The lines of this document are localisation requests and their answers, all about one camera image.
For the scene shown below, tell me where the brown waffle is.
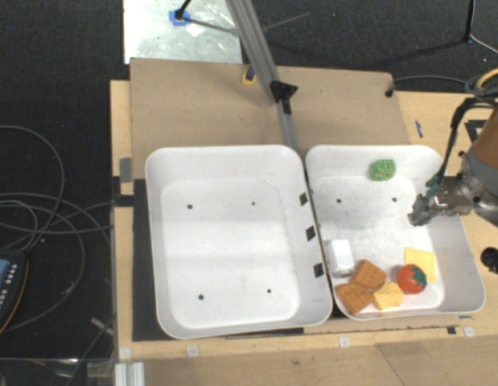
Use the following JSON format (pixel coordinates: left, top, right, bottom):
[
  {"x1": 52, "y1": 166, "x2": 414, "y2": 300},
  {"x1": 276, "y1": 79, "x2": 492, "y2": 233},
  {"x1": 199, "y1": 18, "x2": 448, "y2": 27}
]
[
  {"x1": 350, "y1": 259, "x2": 389, "y2": 292},
  {"x1": 334, "y1": 282, "x2": 375, "y2": 314}
]

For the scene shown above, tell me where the white cube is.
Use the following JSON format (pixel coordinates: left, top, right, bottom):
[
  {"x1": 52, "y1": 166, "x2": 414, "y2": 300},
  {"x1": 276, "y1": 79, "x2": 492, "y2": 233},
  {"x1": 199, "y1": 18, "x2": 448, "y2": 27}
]
[{"x1": 324, "y1": 238, "x2": 356, "y2": 278}]

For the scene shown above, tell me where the green broccoli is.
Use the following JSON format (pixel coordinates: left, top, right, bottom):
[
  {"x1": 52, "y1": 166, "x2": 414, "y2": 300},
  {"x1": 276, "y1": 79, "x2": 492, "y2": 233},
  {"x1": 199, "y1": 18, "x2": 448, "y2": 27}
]
[{"x1": 368, "y1": 158, "x2": 397, "y2": 183}]

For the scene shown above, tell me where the yellow waffle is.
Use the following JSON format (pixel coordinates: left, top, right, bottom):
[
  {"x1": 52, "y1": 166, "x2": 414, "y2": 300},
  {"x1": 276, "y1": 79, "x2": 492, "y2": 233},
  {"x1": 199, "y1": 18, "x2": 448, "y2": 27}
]
[{"x1": 372, "y1": 281, "x2": 405, "y2": 311}]

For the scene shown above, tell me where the red tomato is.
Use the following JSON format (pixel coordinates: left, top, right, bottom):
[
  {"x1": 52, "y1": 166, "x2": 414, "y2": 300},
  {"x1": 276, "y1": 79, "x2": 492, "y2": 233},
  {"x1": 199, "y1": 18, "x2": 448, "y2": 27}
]
[{"x1": 397, "y1": 263, "x2": 429, "y2": 296}]

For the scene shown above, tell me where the white plastic tray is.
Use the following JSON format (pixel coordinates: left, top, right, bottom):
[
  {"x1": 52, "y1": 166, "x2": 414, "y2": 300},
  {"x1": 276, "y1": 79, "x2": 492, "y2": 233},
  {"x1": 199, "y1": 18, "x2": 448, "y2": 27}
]
[
  {"x1": 144, "y1": 144, "x2": 335, "y2": 341},
  {"x1": 304, "y1": 143, "x2": 488, "y2": 322}
]

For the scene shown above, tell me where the yellow cheese slice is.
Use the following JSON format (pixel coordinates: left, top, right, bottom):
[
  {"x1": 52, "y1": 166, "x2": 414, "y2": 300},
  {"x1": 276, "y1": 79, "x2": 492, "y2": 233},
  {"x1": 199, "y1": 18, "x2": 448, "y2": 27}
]
[{"x1": 404, "y1": 247, "x2": 438, "y2": 284}]

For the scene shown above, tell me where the brown cardboard board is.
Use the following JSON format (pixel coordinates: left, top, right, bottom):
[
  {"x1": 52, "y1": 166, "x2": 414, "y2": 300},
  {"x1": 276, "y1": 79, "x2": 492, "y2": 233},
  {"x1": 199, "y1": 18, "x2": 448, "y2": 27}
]
[{"x1": 130, "y1": 57, "x2": 461, "y2": 336}]

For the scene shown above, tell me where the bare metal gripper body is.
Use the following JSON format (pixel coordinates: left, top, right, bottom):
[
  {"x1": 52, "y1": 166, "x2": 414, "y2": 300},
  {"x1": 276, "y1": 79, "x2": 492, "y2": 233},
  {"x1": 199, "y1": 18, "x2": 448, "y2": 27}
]
[{"x1": 429, "y1": 176, "x2": 498, "y2": 229}]

